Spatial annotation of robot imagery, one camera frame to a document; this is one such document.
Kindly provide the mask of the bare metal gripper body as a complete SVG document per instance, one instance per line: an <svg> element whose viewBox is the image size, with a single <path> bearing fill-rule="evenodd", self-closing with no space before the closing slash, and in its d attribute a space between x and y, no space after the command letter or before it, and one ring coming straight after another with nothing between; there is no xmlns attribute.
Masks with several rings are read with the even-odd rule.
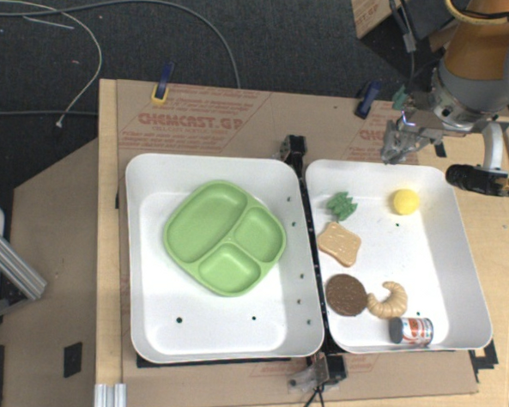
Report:
<svg viewBox="0 0 509 407"><path fill-rule="evenodd" d="M415 91L403 103L396 123L397 140L404 143L439 143L444 135L463 136L478 132L494 112L468 108L447 92Z"/></svg>

